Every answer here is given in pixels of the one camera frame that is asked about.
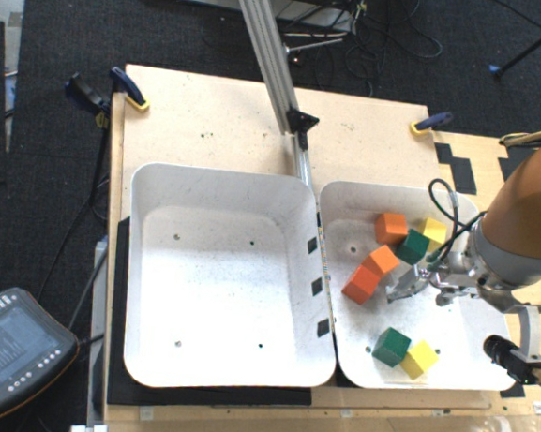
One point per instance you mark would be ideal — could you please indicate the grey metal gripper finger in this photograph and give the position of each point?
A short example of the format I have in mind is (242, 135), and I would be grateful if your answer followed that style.
(397, 282)
(407, 293)

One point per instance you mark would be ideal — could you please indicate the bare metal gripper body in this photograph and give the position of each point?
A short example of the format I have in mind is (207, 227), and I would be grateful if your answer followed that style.
(453, 273)

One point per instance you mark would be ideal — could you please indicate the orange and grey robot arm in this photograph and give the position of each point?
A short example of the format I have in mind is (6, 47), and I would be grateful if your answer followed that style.
(521, 204)

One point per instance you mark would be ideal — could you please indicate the orange cube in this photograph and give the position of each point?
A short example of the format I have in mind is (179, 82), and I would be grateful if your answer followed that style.
(391, 227)
(382, 260)
(362, 285)

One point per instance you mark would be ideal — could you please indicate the white plastic tray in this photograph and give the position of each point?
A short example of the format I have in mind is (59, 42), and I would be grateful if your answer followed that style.
(384, 314)
(217, 290)

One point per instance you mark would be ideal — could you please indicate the green cube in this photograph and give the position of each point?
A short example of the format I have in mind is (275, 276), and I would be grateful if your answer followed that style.
(391, 347)
(413, 247)

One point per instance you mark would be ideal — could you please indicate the yellow cube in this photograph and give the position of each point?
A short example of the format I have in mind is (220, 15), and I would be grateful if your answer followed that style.
(420, 360)
(435, 230)

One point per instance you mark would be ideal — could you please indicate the pale wood board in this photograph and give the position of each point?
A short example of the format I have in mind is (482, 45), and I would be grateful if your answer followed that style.
(222, 126)

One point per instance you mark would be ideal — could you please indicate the black cylinder on white bracket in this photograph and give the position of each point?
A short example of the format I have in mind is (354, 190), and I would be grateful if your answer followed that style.
(514, 358)

